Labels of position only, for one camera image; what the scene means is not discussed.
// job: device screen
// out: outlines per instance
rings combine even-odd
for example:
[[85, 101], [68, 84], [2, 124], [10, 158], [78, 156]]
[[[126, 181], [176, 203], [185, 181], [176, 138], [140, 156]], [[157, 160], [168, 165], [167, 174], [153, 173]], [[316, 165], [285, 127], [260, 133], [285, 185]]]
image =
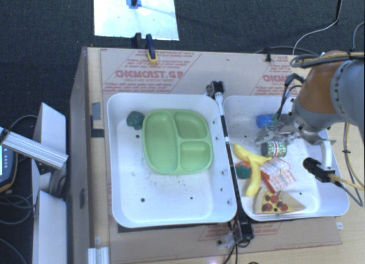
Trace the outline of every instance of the device screen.
[[2, 146], [0, 145], [0, 176], [2, 175]]

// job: white tray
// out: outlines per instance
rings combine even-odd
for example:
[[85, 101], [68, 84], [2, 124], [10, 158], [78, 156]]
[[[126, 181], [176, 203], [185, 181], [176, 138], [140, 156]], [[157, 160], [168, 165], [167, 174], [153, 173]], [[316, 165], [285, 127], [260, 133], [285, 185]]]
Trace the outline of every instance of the white tray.
[[[263, 114], [275, 113], [280, 105], [281, 97], [277, 96], [230, 96], [224, 101], [224, 110], [228, 134], [231, 143], [239, 143], [247, 150], [260, 155], [260, 148], [254, 143], [259, 133], [256, 126], [256, 117]], [[291, 110], [291, 103], [287, 102], [283, 113]], [[320, 133], [321, 137], [328, 138], [327, 131]], [[292, 220], [296, 218], [340, 216], [348, 210], [347, 194], [332, 183], [321, 183], [314, 178], [302, 165], [303, 160], [312, 157], [321, 161], [320, 146], [313, 146], [302, 139], [287, 146], [287, 154], [282, 159], [289, 163], [290, 172], [295, 177], [295, 183], [284, 189], [295, 199], [301, 202], [306, 209], [295, 213], [254, 214], [253, 198], [241, 196], [242, 206], [246, 214], [257, 221]], [[233, 155], [234, 162], [240, 160]], [[338, 176], [339, 170], [332, 152], [332, 168]], [[246, 189], [247, 180], [238, 179], [241, 195]]]
[[[132, 111], [188, 109], [208, 123], [213, 146], [211, 166], [197, 174], [166, 175], [151, 169], [144, 157], [142, 131], [127, 126]], [[107, 104], [112, 177], [112, 212], [127, 228], [208, 224], [230, 221], [237, 210], [220, 113], [203, 95], [120, 93]]]

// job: dark floor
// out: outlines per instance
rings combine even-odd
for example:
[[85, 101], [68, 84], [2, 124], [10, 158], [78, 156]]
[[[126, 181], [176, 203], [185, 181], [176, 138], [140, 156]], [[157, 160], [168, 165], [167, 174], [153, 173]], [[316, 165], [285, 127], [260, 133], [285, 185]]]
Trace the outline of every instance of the dark floor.
[[[156, 41], [160, 49], [255, 52], [266, 46], [294, 46], [305, 33], [335, 18], [338, 0], [175, 0], [180, 41]], [[356, 25], [364, 20], [364, 0], [343, 0], [340, 20], [310, 35], [299, 47], [320, 53], [348, 50]], [[68, 117], [68, 101], [82, 46], [131, 46], [126, 38], [94, 36], [93, 0], [0, 0], [0, 126], [37, 114], [43, 101]], [[356, 36], [364, 51], [364, 27]], [[275, 53], [291, 54], [291, 50]], [[17, 132], [31, 136], [33, 121]], [[30, 163], [19, 166], [13, 191], [28, 196]], [[0, 219], [24, 213], [0, 205]], [[0, 238], [13, 244], [31, 263], [33, 221], [0, 224]], [[0, 242], [0, 263], [21, 263]]]

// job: can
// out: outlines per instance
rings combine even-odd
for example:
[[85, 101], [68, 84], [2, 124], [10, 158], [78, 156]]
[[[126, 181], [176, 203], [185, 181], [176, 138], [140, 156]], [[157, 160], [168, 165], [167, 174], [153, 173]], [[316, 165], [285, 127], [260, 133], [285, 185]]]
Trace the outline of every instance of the can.
[[283, 141], [268, 141], [261, 144], [261, 155], [265, 157], [283, 157], [286, 155], [286, 143]]

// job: yellow and black clamp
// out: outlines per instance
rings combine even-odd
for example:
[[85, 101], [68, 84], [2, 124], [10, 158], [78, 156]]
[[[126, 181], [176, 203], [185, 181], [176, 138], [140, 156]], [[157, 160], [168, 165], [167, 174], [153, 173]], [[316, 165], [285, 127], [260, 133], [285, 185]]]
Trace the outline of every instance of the yellow and black clamp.
[[158, 58], [157, 58], [155, 45], [153, 44], [153, 39], [152, 39], [151, 34], [146, 35], [146, 43], [147, 43], [146, 44], [146, 49], [148, 49], [147, 57], [148, 57], [149, 62], [151, 62], [151, 63], [157, 62]]

